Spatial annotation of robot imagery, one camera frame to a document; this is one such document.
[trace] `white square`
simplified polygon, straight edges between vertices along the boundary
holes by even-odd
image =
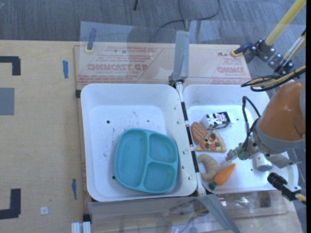
[[[49,213],[48,207],[41,207],[40,208],[41,215],[47,215]]]

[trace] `gray square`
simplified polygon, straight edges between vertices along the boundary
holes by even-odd
[[[0,116],[14,115],[14,88],[0,88]]]

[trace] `toy donut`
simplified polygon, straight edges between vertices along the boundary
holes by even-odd
[[[217,161],[207,154],[200,154],[197,158],[197,161],[198,163],[204,164],[206,170],[206,173],[200,172],[202,180],[212,180],[219,170],[219,165]]]

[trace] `toy pizza slice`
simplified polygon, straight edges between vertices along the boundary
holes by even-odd
[[[197,146],[196,151],[226,152],[224,140],[216,130],[209,133]]]

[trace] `teal divided plate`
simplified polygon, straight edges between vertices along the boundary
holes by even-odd
[[[124,131],[114,159],[115,177],[127,188],[165,193],[176,182],[178,149],[166,135],[132,128]]]

